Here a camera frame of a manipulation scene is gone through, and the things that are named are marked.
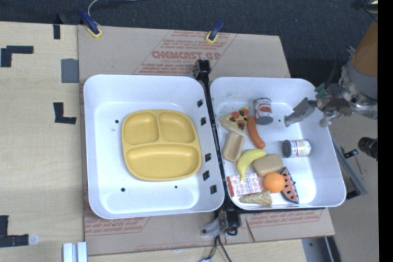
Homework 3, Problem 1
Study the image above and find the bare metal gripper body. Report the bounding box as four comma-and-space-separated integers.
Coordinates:
316, 69, 379, 119

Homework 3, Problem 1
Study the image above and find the red and white can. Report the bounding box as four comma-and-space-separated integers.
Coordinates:
252, 96, 274, 126
281, 139, 312, 159

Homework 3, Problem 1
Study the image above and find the orange toy sausage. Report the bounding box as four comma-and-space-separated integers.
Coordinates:
246, 115, 267, 150

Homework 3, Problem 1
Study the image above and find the tan toy bread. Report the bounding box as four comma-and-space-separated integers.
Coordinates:
252, 153, 284, 178

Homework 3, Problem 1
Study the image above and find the white plastic tray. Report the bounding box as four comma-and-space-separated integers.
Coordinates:
82, 74, 226, 220
209, 76, 348, 211

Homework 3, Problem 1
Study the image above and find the toy pizza slice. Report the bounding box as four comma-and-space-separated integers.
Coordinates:
218, 105, 251, 137

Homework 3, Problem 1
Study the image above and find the yellow banana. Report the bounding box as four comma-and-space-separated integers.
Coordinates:
236, 148, 268, 182

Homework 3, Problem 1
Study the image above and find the orange toy fruit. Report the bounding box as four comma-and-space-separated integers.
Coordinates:
262, 171, 286, 194

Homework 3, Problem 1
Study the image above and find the beige toy bread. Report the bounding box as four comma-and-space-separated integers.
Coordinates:
222, 132, 246, 163

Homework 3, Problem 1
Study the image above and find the red watermelon slice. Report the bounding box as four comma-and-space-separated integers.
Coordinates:
279, 166, 300, 205

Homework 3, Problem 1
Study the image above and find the thin black rod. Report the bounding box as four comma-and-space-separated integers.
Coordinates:
201, 69, 230, 216

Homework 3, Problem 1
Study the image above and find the beige waffle cone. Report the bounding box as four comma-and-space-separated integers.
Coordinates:
238, 190, 273, 207

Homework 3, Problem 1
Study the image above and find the red and white packet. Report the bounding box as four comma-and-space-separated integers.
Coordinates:
226, 172, 265, 198

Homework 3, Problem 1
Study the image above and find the yellow divided plate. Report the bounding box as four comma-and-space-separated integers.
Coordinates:
120, 109, 203, 183

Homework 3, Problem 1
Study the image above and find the brown cardboard board red print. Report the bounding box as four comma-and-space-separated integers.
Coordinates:
77, 24, 336, 256

